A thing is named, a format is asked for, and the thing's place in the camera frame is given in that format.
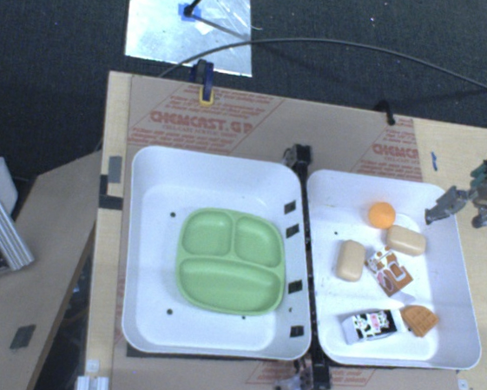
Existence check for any tan bread roll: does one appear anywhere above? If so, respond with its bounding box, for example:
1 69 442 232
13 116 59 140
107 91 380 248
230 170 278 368
332 237 368 285
384 223 429 259

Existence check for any orange ball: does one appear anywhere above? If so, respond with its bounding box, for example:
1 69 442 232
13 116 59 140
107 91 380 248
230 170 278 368
366 200 399 232

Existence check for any brown and white carton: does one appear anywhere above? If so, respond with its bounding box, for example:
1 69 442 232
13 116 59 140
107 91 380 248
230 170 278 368
359 243 418 301

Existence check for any white plastic tray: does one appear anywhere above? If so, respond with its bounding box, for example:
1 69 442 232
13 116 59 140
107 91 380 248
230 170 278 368
286 167 487 381
110 142 332 372

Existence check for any orange waffle biscuit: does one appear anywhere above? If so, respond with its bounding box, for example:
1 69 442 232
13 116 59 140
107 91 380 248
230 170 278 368
396 302 441 341

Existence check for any brown cardboard board red print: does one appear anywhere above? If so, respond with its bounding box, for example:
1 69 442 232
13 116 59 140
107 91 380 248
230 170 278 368
95 74 487 390

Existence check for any black and white carton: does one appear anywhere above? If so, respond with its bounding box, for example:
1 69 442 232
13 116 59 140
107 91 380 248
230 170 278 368
338 303 411 353

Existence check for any thin black rod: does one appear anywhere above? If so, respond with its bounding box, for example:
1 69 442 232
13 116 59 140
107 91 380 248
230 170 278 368
275 160 342 366

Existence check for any green divided plate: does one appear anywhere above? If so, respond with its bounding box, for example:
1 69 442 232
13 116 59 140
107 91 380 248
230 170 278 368
170 204 293 322

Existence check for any black block with wires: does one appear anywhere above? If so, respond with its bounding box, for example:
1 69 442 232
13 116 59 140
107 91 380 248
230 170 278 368
306 356 335 390
282 142 317 170

